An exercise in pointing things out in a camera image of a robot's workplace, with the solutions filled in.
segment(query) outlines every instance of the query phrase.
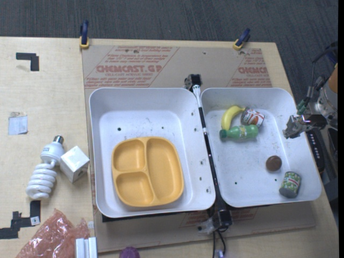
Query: green can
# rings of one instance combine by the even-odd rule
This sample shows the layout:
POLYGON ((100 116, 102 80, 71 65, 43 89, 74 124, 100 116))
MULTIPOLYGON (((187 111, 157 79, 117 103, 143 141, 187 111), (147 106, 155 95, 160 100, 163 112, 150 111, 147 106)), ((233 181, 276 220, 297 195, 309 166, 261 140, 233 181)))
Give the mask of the green can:
POLYGON ((286 172, 284 179, 279 188, 281 195, 287 198, 295 198, 297 196, 301 184, 301 176, 295 172, 286 172))

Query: red and white can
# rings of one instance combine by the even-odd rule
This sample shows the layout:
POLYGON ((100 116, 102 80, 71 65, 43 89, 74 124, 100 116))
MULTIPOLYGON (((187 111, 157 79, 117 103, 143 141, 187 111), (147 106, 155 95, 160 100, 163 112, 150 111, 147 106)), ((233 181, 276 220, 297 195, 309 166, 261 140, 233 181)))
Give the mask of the red and white can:
POLYGON ((245 108, 244 112, 241 114, 241 123, 243 125, 254 124, 258 128, 262 125, 265 116, 253 109, 245 108))

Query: purple object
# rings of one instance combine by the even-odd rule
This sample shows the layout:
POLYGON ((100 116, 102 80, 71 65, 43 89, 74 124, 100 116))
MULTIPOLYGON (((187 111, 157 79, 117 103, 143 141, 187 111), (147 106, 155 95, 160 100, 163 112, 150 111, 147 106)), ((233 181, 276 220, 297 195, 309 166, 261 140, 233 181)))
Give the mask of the purple object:
POLYGON ((119 258, 140 258, 140 254, 136 248, 126 247, 119 253, 119 258))

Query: wooden table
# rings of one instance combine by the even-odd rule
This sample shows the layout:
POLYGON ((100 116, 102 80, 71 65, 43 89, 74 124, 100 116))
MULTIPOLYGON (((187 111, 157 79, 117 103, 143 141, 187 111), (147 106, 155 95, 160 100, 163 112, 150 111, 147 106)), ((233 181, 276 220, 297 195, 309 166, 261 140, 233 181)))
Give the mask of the wooden table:
MULTIPOLYGON (((91 45, 143 45, 231 48, 232 42, 91 39, 91 45)), ((273 87, 291 93, 274 43, 246 45, 260 48, 273 87)), ((12 212, 30 215, 25 188, 34 166, 41 162, 44 145, 63 135, 66 150, 79 146, 87 155, 88 135, 83 86, 82 54, 78 39, 0 37, 0 228, 11 225, 12 212), (30 62, 16 60, 16 53, 36 53, 40 71, 30 71, 30 62), (8 135, 11 112, 28 117, 28 132, 8 135)), ((57 171, 52 196, 41 202, 41 222, 54 208, 73 223, 93 221, 90 175, 71 184, 57 171)), ((316 226, 226 239, 226 257, 339 257, 339 231, 324 188, 311 202, 316 226)), ((15 257, 39 226, 21 228, 18 239, 0 240, 0 256, 15 257)), ((212 240, 140 249, 145 257, 211 257, 212 240)), ((118 252, 99 254, 117 257, 118 252)))

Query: green bottle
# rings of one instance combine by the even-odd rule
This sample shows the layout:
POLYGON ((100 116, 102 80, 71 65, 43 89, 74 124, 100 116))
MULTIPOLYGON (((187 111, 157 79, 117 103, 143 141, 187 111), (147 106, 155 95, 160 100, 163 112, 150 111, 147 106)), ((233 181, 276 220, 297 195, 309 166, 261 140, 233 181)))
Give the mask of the green bottle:
POLYGON ((238 125, 230 128, 229 130, 220 130, 220 138, 232 139, 248 139, 255 138, 258 135, 258 127, 254 124, 238 125))

